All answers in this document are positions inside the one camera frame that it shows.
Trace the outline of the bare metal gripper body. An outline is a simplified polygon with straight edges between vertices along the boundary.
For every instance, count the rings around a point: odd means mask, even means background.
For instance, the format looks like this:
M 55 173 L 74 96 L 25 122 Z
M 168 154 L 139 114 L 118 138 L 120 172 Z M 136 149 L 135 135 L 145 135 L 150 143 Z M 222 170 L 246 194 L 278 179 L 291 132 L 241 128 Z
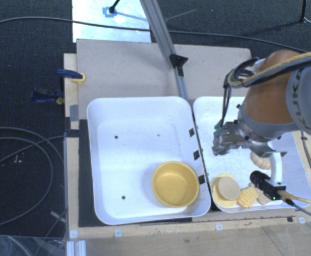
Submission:
M 226 146 L 229 143 L 237 144 L 237 148 L 249 149 L 259 157 L 269 157 L 272 149 L 268 145 L 269 139 L 253 132 L 242 120 L 234 120 L 221 125 L 221 121 L 214 127 L 213 142 Z

